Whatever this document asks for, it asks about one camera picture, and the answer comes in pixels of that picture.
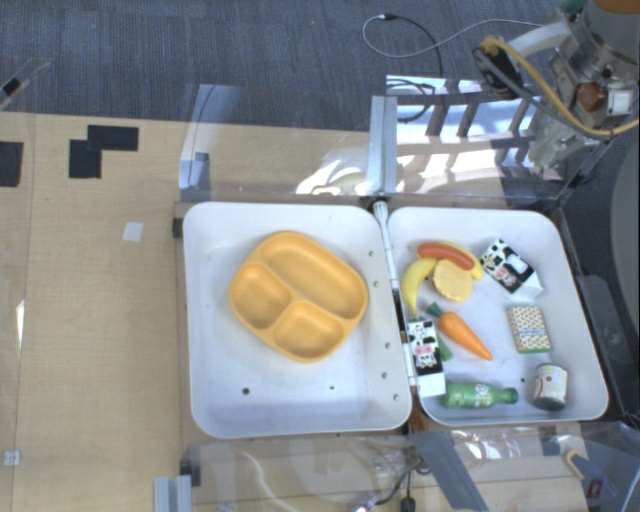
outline can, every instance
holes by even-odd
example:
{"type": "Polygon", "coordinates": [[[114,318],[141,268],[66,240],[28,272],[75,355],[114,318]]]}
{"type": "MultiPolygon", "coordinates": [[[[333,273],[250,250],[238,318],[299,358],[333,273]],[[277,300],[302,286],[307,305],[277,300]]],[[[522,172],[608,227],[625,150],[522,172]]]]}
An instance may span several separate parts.
{"type": "Polygon", "coordinates": [[[559,411],[567,405],[568,372],[562,366],[543,363],[536,367],[533,405],[545,411],[559,411]]]}

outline yellow hose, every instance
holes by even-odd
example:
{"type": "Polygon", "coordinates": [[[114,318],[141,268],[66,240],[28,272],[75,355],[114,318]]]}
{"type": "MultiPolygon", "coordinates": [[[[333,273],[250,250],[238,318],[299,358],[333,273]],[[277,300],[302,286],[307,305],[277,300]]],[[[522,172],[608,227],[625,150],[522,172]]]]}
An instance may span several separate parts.
{"type": "Polygon", "coordinates": [[[496,55],[497,49],[501,49],[509,54],[515,61],[520,64],[527,73],[535,80],[535,82],[540,86],[542,91],[549,97],[551,102],[555,105],[555,107],[560,111],[560,113],[573,125],[580,128],[582,131],[587,132],[591,135],[595,135],[598,137],[601,136],[612,136],[618,135],[620,133],[626,132],[635,126],[638,126],[638,119],[634,119],[633,121],[629,121],[623,125],[617,126],[616,128],[611,128],[609,130],[598,130],[595,128],[589,128],[584,125],[579,119],[577,119],[571,111],[565,106],[562,100],[558,97],[556,92],[551,88],[551,86],[547,83],[547,81],[538,73],[536,68],[534,68],[531,63],[522,55],[520,55],[516,50],[514,50],[511,46],[509,46],[504,41],[500,41],[493,36],[487,37],[482,44],[480,45],[480,49],[487,55],[496,55]]]}

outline green bottle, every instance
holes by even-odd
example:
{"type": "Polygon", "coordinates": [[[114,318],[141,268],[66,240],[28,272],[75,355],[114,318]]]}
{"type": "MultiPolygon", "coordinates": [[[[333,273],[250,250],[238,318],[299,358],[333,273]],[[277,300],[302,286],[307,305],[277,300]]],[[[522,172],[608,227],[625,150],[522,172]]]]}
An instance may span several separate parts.
{"type": "Polygon", "coordinates": [[[498,389],[484,382],[447,381],[447,393],[442,395],[442,405],[450,408],[482,409],[498,402],[515,404],[517,401],[518,391],[514,388],[498,389]]]}

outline banana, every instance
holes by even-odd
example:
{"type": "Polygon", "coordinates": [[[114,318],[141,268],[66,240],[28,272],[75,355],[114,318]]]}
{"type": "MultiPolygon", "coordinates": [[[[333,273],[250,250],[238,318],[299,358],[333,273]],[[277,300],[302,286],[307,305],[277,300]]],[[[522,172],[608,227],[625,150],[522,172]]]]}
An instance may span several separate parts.
{"type": "Polygon", "coordinates": [[[455,247],[460,252],[465,253],[469,258],[473,260],[473,268],[469,271],[471,272],[471,277],[473,277],[476,281],[480,281],[482,279],[482,265],[480,265],[480,260],[471,252],[465,249],[464,247],[460,247],[457,244],[451,242],[440,242],[441,244],[448,245],[449,247],[455,247]]]}
{"type": "Polygon", "coordinates": [[[418,316],[418,288],[420,283],[433,272],[438,260],[435,258],[418,258],[414,261],[402,276],[400,293],[402,301],[407,304],[413,313],[418,316]]]}

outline table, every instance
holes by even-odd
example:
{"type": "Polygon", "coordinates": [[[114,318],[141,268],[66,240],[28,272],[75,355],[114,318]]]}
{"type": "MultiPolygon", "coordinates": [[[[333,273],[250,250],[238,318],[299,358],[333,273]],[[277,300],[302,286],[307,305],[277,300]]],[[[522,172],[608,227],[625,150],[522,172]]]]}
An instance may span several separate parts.
{"type": "MultiPolygon", "coordinates": [[[[25,155],[33,154],[34,160],[33,172],[25,160],[18,188],[0,189],[2,215],[9,219],[0,228],[8,248],[1,254],[2,268],[16,269],[15,276],[6,273],[3,279],[18,282],[12,296],[3,296],[10,305],[2,304],[2,311],[10,310],[22,292],[26,304],[22,350],[7,349],[14,359],[8,365],[3,361],[3,370],[13,369],[2,378],[9,379],[17,400],[6,409],[3,403],[0,419],[7,423],[6,428],[0,424],[0,431],[15,433],[21,460],[11,476],[5,478],[10,470],[3,468],[0,496],[11,499],[13,491],[8,509],[13,512],[151,510],[153,479],[176,476],[185,435],[198,437],[188,431],[189,411],[180,392],[185,368],[178,364],[178,276],[171,230],[175,204],[181,199],[177,169],[193,127],[161,121],[1,116],[0,126],[6,131],[0,138],[23,140],[25,155]],[[7,127],[16,125],[25,127],[29,136],[9,133],[7,127]],[[137,127],[138,150],[103,151],[101,179],[70,179],[69,141],[86,139],[88,125],[137,127]],[[137,233],[132,240],[123,239],[131,238],[128,226],[137,233]]],[[[366,134],[318,130],[231,125],[203,125],[200,130],[208,130],[205,139],[215,141],[215,165],[233,169],[218,175],[232,188],[234,175],[250,170],[238,168],[239,151],[259,155],[249,163],[258,158],[264,163],[264,155],[281,162],[281,152],[272,148],[284,147],[293,134],[295,151],[287,152],[282,181],[277,182],[284,187],[287,180],[308,175],[309,166],[317,168],[327,147],[345,141],[346,146],[357,146],[367,140],[366,134]]],[[[2,343],[13,341],[7,337],[2,343]]],[[[576,433],[575,425],[565,428],[576,433]]],[[[258,475],[270,482],[276,496],[287,497],[284,502],[267,499],[264,489],[254,492],[258,480],[253,486],[249,481],[247,488],[237,489],[238,498],[247,500],[238,510],[344,510],[341,503],[360,486],[366,489],[372,474],[370,469],[356,473],[361,462],[355,459],[340,459],[335,447],[343,439],[321,437],[310,441],[311,451],[290,451],[296,463],[336,469],[341,491],[321,497],[308,496],[302,482],[283,471],[278,457],[258,472],[247,469],[251,459],[232,462],[237,482],[244,481],[242,475],[258,475]],[[332,461],[328,453],[334,454],[332,461]]],[[[0,440],[3,445],[8,442],[0,440]]],[[[537,468],[535,480],[523,462],[503,461],[499,471],[495,466],[483,470],[488,472],[480,490],[495,510],[521,510],[528,504],[537,510],[585,509],[579,481],[559,458],[541,453],[527,458],[526,463],[537,468]],[[503,481],[507,474],[510,482],[503,481]]],[[[450,510],[432,477],[416,484],[414,495],[425,500],[429,510],[450,510]]],[[[215,503],[202,501],[195,510],[217,510],[215,503]]],[[[0,498],[2,507],[7,509],[6,498],[0,498]]]]}

